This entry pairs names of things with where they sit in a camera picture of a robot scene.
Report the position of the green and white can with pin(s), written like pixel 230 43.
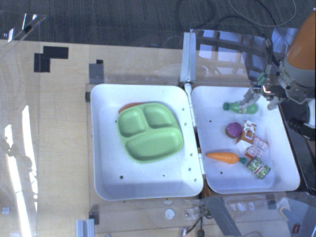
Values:
pixel 258 168

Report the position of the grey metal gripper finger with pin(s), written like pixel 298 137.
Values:
pixel 275 102
pixel 250 96

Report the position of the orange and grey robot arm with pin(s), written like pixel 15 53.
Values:
pixel 302 48

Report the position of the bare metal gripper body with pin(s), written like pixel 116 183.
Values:
pixel 291 92

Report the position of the white and orange carton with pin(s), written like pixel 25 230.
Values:
pixel 248 133

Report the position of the white plastic tray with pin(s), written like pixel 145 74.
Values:
pixel 138 181
pixel 279 171

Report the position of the purple toy grapes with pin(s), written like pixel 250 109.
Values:
pixel 233 130

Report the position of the red and white packet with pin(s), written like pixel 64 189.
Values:
pixel 258 148

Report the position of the orange carrot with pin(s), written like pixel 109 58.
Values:
pixel 223 157

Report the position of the green bottle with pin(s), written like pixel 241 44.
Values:
pixel 250 109

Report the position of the green divided plate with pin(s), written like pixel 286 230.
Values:
pixel 150 134

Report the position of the black cylinder on white bracket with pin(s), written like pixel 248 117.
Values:
pixel 302 130

